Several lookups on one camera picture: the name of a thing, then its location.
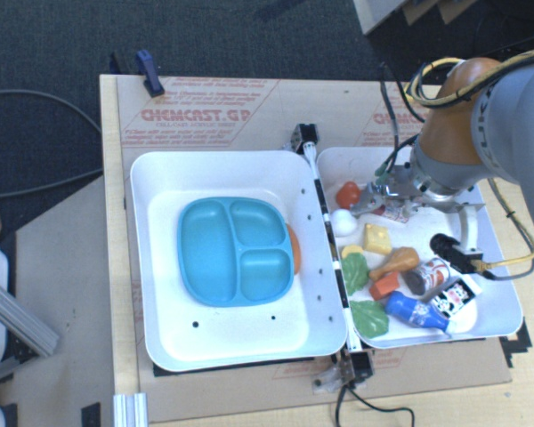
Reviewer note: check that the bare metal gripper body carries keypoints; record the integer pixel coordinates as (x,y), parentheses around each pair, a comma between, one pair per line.
(416,185)

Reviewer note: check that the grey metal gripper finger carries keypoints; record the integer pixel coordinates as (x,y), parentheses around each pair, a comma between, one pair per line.
(363,203)
(411,207)

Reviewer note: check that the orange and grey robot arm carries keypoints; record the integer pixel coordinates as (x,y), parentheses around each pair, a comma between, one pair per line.
(498,118)

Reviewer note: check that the red toy tomato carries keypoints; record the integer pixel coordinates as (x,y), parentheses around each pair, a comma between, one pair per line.
(348,195)

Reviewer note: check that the red and white packet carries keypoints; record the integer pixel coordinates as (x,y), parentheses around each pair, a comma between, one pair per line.
(394,215)

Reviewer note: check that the white toy egg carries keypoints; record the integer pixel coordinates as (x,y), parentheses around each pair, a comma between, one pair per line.
(343,223)

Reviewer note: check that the yellow toy cheese wedge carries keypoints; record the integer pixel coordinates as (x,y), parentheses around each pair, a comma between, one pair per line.
(377,239)

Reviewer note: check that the small yellow toy piece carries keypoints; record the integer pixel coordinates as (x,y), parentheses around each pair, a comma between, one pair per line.
(351,251)

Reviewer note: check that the brown toy chicken drumstick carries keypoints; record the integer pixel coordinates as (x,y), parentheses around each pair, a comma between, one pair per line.
(398,260)

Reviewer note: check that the red and white can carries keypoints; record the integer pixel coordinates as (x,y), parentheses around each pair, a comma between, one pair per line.
(429,275)

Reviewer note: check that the green toy lettuce leaf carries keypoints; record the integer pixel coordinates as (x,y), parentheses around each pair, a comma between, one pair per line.
(355,274)
(370,319)

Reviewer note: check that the thin black and white rod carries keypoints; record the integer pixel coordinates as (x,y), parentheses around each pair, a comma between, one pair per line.
(337,269)

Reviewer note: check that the orange round toy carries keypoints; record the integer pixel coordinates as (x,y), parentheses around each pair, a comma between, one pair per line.
(295,249)

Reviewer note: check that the orange red cube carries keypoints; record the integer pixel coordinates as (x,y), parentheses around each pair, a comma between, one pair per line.
(384,286)

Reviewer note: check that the white cow print carton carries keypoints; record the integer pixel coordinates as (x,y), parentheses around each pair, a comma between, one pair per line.
(454,297)

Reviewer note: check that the blue plastic bottle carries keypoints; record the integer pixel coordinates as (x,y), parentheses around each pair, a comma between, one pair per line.
(409,310)

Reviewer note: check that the white plastic tray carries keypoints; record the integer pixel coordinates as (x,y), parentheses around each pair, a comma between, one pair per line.
(231,336)
(494,309)

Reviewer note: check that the blue divided plate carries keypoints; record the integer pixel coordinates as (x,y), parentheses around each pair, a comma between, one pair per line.
(231,252)

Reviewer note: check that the brown cardboard board red print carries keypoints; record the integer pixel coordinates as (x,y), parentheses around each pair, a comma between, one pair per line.
(213,109)

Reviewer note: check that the black cylinder on white bracket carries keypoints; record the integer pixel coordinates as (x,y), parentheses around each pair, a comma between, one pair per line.
(449,247)

